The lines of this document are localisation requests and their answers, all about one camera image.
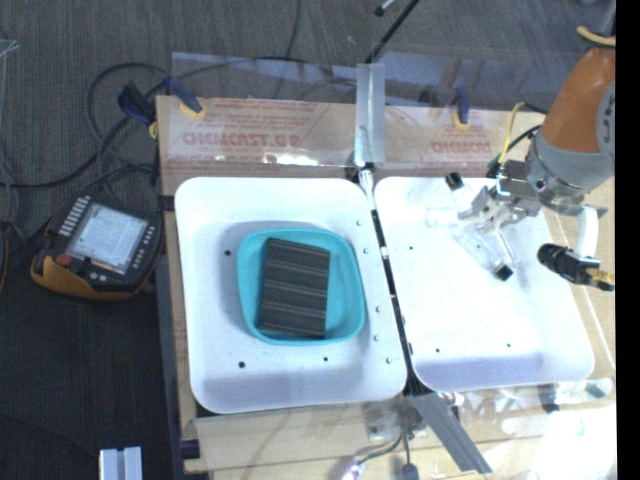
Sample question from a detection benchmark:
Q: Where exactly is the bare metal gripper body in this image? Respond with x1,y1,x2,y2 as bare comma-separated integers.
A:
496,159,587,217

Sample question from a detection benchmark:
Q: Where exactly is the clear plastic bottle black cap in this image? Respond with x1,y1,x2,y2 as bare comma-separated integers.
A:
444,171,476,214
451,216,517,283

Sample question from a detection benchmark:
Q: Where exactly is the white plastic tray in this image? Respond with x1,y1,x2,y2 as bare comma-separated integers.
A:
373,174,597,394
173,175,409,416

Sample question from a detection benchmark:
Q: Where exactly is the blue bowl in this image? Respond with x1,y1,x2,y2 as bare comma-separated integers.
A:
235,227,367,348

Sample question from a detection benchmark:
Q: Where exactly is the dark grey ribbed block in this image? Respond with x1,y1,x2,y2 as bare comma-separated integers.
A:
255,237,333,340

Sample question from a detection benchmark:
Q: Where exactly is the brown cardboard board red print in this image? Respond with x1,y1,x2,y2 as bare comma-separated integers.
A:
154,95,617,472

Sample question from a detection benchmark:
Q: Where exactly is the black cylinder on white bracket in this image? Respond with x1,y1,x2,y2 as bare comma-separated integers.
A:
536,204,609,287

